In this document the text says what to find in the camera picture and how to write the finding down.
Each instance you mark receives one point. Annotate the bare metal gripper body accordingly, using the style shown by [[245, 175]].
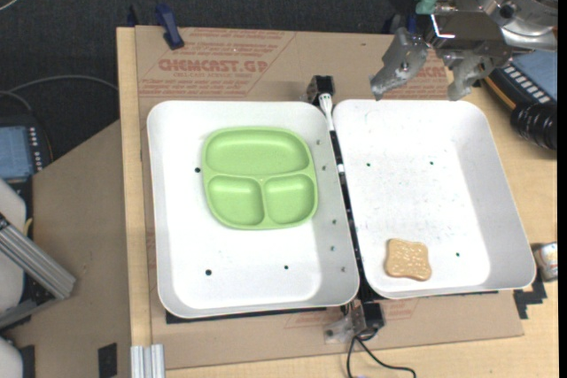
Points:
[[469, 28]]

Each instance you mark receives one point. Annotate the thin black and white rod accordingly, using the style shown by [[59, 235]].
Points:
[[343, 177]]

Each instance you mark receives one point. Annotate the brown cardboard board red print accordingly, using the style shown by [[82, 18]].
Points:
[[274, 57]]

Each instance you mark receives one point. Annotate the white plastic tray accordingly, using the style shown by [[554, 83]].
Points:
[[248, 270], [425, 190]]

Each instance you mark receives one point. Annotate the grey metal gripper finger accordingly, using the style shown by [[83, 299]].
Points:
[[396, 71], [463, 77]]

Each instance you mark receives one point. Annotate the tan biscuit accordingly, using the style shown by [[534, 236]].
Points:
[[406, 260]]

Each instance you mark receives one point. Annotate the small silver can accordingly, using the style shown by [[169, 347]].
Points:
[[547, 261]]

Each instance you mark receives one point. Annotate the green divided plate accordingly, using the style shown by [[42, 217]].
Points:
[[257, 159]]

